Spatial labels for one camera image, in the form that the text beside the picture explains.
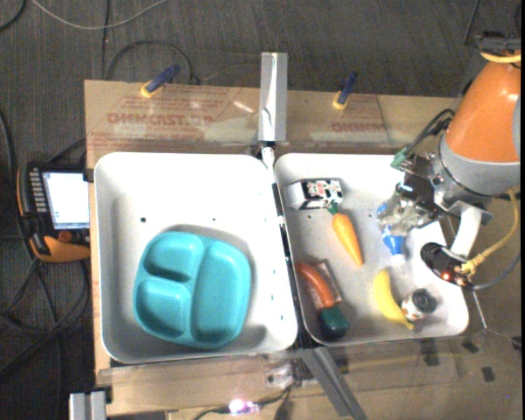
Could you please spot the dark green cube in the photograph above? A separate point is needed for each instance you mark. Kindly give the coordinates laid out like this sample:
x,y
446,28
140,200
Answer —
x,y
333,323

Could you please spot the small white and orange can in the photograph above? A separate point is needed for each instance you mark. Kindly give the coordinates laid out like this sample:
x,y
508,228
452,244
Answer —
x,y
417,305

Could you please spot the orange carrot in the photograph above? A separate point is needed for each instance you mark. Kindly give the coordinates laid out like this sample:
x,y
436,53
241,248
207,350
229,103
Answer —
x,y
346,234

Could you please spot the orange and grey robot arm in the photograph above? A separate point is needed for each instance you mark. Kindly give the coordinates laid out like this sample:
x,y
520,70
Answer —
x,y
481,116

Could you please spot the red sausage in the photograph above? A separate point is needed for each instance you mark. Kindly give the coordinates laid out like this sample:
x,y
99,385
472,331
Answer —
x,y
317,280

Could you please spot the blue divided plate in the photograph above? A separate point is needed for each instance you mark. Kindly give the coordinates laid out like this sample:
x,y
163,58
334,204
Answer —
x,y
192,291

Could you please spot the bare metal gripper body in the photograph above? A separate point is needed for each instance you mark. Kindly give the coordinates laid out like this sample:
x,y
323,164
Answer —
x,y
424,186

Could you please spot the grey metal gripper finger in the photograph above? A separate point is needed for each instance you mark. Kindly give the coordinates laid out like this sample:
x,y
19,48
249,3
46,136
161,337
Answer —
x,y
415,219
389,210

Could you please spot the black cylinder on white bracket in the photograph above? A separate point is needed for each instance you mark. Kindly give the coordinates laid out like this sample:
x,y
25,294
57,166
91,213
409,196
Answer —
x,y
446,258

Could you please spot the white cow print carton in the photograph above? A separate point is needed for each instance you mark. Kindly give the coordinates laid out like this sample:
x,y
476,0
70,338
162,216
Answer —
x,y
319,193

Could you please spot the yellow banana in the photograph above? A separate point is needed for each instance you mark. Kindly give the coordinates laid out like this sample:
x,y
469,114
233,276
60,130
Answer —
x,y
387,300

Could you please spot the white plastic tray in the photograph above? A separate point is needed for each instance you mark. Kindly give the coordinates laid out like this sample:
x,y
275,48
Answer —
x,y
367,182
127,278

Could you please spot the brown cardboard board red print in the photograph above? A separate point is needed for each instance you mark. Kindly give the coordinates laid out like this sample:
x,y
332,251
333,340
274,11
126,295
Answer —
x,y
166,116

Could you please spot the blue and white bottle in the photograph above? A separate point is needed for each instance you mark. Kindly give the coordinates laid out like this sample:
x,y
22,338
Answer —
x,y
394,244

